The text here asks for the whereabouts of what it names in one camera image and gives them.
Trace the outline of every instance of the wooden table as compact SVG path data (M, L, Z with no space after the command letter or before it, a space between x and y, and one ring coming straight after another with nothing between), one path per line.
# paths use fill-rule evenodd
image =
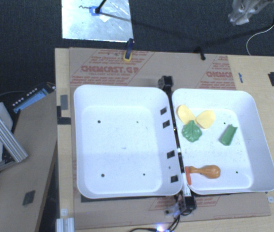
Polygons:
M14 136L28 153L0 172L0 231L37 232L56 159L55 93L21 111ZM32 195L24 203L25 196Z
M236 89L250 93L256 101L268 146L274 161L274 86L272 86L268 75L274 73L274 57L228 56L228 60ZM68 49L56 49L56 82L57 106L59 106L61 104L61 95L69 94L70 80ZM68 107L67 109L62 110L62 117L71 116L69 104L70 98L68 96ZM74 217L71 140L70 126L58 125L61 218ZM270 192L268 195L274 199L274 191ZM274 202L270 204L270 208L272 215L268 217L181 222L176 231L273 232ZM89 229L78 230L78 232L127 232L135 227L136 226Z

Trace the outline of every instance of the empty white tray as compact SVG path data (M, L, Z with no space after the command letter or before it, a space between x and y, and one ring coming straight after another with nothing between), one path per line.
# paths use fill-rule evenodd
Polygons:
M166 94L84 85L74 93L77 186L88 198L173 195L182 177Z

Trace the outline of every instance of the yellow potato toy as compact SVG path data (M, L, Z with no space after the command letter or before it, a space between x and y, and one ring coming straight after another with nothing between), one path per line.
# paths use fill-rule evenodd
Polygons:
M179 119L185 125L188 124L191 120L193 120L196 123L196 118L194 114L185 105L181 105L178 107L177 114Z
M215 121L215 113L212 110L206 110L197 116L196 121L201 127L208 129Z

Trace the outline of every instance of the cardboard sheet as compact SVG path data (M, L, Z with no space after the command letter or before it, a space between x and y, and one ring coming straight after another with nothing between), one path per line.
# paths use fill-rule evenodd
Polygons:
M75 229L117 227L172 222L164 209L174 197L88 200L76 187L76 145L74 90L82 84L155 87L163 75L173 76L173 90L185 88L235 89L227 56L133 51L130 63L122 61L123 51L71 48L70 97L74 171ZM269 216L265 193L199 196L197 209L181 221Z

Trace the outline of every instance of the green plastic object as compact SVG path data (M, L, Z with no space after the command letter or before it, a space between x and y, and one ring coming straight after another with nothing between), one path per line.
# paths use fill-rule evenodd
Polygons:
M221 137L220 142L226 146L229 146L233 140L237 127L233 127L233 125L229 125L224 134Z
M190 142L195 142L202 135L201 129L191 120L182 129L182 136Z

